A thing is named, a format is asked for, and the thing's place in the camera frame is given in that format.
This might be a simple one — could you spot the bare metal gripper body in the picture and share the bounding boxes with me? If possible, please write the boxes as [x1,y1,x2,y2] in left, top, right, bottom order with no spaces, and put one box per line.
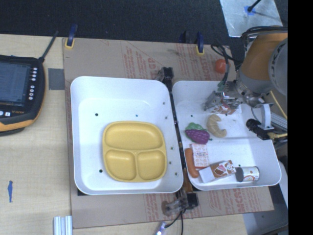
[219,81,266,108]

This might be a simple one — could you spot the orange and white packet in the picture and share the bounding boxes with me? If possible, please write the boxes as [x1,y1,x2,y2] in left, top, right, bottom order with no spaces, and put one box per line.
[210,99,242,116]

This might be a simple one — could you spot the beige croissant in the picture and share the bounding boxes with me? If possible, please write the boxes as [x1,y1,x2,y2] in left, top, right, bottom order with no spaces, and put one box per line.
[206,114,228,139]

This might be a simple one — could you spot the red tomato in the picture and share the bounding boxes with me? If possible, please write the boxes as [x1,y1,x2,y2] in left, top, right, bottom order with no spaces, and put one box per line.
[215,58,230,73]

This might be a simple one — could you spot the purple grapes with green leaf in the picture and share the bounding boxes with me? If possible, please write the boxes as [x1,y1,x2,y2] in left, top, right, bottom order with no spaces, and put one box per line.
[184,122,213,145]

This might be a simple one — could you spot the thin black and white rod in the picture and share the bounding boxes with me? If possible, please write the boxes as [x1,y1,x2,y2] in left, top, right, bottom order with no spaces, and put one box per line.
[168,81,189,193]

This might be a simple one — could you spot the white carton with red print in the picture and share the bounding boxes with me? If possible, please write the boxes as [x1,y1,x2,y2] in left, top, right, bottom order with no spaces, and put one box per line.
[190,143,210,169]

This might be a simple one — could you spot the white plastic tray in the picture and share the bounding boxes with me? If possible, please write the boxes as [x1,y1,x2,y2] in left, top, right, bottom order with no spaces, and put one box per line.
[172,80,282,191]
[70,76,184,196]

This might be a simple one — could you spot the orange sausage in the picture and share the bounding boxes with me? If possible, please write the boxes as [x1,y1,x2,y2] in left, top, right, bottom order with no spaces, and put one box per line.
[184,148,200,179]

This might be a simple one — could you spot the white and brown carton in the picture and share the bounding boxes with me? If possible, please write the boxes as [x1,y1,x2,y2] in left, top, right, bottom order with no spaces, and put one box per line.
[198,160,237,184]

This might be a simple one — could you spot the white and orange can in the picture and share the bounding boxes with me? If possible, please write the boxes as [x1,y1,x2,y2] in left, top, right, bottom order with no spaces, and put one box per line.
[235,166,260,183]

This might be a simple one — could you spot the yellow divided plate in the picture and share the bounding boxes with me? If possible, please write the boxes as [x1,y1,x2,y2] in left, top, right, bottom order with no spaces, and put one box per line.
[102,120,168,183]

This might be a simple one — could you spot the brown cardboard board red print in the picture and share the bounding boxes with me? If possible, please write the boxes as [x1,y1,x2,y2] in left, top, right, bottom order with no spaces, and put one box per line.
[62,37,275,229]

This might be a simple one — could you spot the black cylinder on white bracket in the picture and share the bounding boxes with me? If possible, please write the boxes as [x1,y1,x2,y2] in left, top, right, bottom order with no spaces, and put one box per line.
[246,103,275,141]

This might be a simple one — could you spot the black block with thin wires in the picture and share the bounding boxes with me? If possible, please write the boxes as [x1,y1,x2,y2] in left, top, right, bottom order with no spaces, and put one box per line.
[161,191,199,216]
[156,67,175,83]

